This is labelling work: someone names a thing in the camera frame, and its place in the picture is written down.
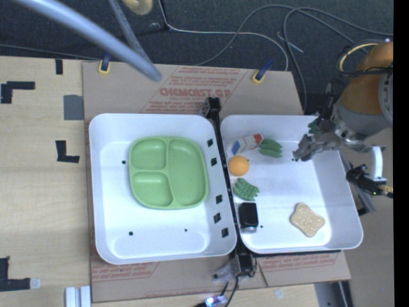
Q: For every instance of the thin black rod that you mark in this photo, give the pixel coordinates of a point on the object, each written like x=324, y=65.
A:
x=225, y=168

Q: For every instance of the beige toast slice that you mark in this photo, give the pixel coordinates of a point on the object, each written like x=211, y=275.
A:
x=306, y=220

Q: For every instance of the green divided plate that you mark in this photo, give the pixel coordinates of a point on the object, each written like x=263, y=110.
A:
x=169, y=171

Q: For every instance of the green pea pods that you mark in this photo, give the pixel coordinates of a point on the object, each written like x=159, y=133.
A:
x=245, y=190
x=271, y=148

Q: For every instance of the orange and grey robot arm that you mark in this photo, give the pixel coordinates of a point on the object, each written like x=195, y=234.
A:
x=364, y=91

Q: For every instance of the brown cardboard board red print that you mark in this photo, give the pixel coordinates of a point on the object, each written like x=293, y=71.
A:
x=128, y=88

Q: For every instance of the black can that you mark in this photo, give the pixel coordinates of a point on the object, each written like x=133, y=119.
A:
x=248, y=215

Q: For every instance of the white plastic tray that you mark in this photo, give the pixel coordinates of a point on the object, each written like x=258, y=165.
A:
x=159, y=235
x=287, y=184

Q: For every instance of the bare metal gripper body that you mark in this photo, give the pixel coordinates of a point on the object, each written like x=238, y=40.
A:
x=329, y=136

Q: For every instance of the black cylinder on white bracket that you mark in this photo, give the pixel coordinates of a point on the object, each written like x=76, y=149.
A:
x=367, y=177

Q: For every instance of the white blue orange carton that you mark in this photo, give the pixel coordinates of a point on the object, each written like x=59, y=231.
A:
x=247, y=142

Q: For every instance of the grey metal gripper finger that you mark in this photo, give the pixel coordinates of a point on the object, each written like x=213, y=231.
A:
x=310, y=153
x=300, y=147

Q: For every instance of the orange fruit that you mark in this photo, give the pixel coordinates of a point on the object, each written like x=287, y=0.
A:
x=238, y=165

